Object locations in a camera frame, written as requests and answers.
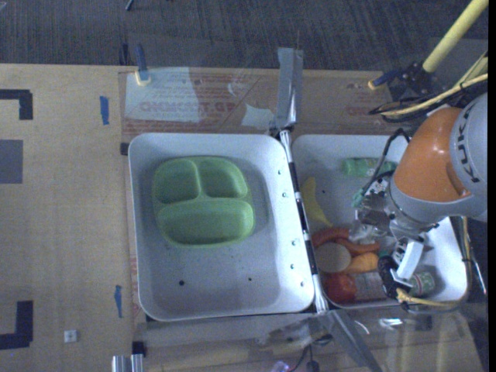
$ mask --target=gray floor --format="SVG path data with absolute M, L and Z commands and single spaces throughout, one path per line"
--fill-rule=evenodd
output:
M 278 67 L 299 47 L 306 69 L 380 70 L 425 59 L 470 0 L 0 0 L 0 63 Z M 448 83 L 487 49 L 488 11 L 439 67 Z M 119 59 L 122 45 L 128 60 Z M 479 260 L 487 269 L 487 225 Z M 473 300 L 484 303 L 475 293 Z M 487 360 L 487 324 L 470 316 Z

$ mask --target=yellow tube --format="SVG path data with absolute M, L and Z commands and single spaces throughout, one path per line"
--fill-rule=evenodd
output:
M 489 0 L 472 0 L 462 12 L 460 17 L 448 30 L 446 35 L 439 41 L 438 45 L 427 57 L 422 68 L 427 73 L 434 73 L 439 64 L 446 58 L 448 53 L 456 46 L 467 30 L 479 18 L 481 13 L 489 5 Z

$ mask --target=gray square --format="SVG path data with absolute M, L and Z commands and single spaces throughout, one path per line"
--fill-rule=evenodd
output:
M 22 140 L 0 139 L 0 184 L 22 183 Z

